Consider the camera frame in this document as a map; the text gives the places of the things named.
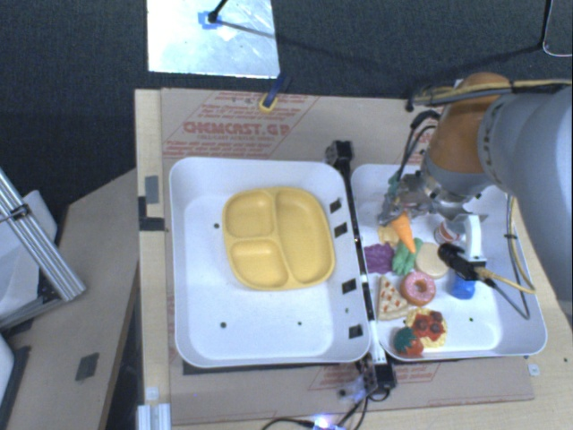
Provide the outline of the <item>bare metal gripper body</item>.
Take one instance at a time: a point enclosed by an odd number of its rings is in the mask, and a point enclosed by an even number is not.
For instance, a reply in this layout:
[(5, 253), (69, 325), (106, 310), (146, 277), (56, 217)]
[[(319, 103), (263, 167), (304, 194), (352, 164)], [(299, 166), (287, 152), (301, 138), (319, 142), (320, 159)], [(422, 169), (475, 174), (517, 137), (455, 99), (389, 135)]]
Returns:
[(471, 215), (466, 210), (466, 204), (487, 187), (485, 174), (416, 172), (405, 175), (399, 181), (394, 197), (398, 205), (396, 219), (406, 214), (405, 207), (408, 204), (423, 204), (426, 206), (426, 214), (439, 214), (448, 229), (463, 235), (464, 223)]

